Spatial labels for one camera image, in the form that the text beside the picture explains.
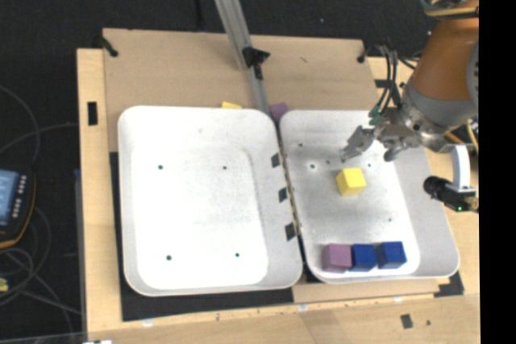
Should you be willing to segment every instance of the blue cube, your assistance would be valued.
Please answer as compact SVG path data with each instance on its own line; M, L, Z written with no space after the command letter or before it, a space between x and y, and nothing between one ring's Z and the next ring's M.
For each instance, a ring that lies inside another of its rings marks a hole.
M380 269L399 268L406 263L403 242L383 242L377 248L378 267Z
M370 271L377 265L377 255L373 245L355 244L352 247L353 266L349 271Z

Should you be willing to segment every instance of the white tray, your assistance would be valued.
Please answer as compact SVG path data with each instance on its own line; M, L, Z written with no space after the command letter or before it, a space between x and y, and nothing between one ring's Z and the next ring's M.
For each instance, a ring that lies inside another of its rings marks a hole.
M302 242L310 270L327 283L394 278L444 277L459 266L459 255L440 202L423 190L431 175L425 151L402 152L385 162L375 142L364 154L341 162L340 151L368 113L349 110L294 110L281 119L281 138ZM343 168L362 169L367 186L343 197L335 177ZM407 262L397 269L334 273L323 270L321 251L342 244L402 241Z
M119 119L123 265L147 296L288 288L302 273L272 120L135 106Z

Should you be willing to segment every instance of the electronic device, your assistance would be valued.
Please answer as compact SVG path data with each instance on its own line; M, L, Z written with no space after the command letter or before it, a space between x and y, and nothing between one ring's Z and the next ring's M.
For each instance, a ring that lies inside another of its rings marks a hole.
M29 167L0 165L0 249L23 236L34 208L35 177Z

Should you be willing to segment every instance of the purple block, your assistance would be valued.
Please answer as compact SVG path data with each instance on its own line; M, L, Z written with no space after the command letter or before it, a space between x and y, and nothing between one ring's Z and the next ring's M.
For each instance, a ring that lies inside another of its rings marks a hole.
M328 244L322 249L322 269L330 272L345 272L352 267L352 246Z
M289 107L284 102L270 105L268 109L270 110L271 117L276 124L279 124L281 117L289 111Z

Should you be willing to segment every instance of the yellow cube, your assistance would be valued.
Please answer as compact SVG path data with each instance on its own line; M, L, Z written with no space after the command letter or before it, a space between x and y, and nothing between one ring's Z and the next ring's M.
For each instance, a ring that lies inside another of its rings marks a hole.
M236 103L223 102L223 104L222 104L222 108L227 108L227 109L242 109L242 106L241 106L241 105L237 105Z
M365 188L364 174L360 168L345 168L335 178L340 195L357 195Z

